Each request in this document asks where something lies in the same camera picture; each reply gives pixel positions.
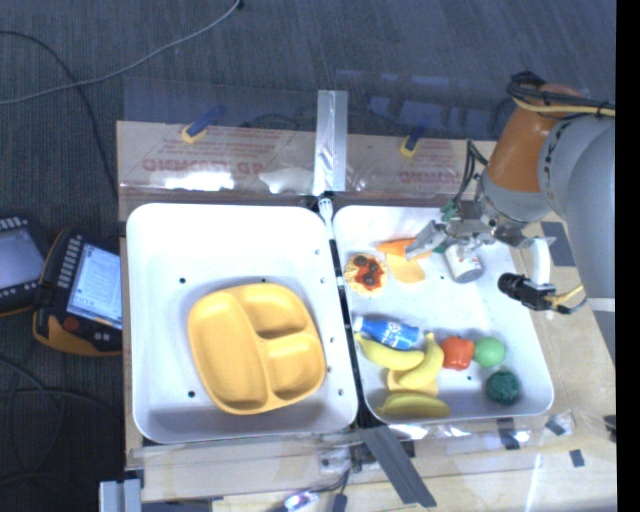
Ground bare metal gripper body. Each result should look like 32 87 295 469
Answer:
443 199 527 249

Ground orange carrot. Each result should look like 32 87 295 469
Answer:
375 237 432 260

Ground white can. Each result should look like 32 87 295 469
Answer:
444 241 485 285

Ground toy pizza slice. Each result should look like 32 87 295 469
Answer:
343 251 388 297

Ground white plastic tray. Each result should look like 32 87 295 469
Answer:
125 201 360 445
331 204 556 427

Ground blue bottle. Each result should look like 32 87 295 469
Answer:
353 314 422 351

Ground orange bell pepper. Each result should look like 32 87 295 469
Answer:
440 335 476 372

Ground light green ball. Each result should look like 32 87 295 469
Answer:
472 336 507 369

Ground dark green broccoli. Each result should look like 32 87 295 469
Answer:
484 369 522 406

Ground yellow divided plate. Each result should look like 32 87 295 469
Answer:
186 281 329 417

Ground brown cardboard board red print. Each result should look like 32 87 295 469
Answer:
115 119 617 503

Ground black cylinder on white bracket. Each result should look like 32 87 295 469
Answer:
496 237 558 313

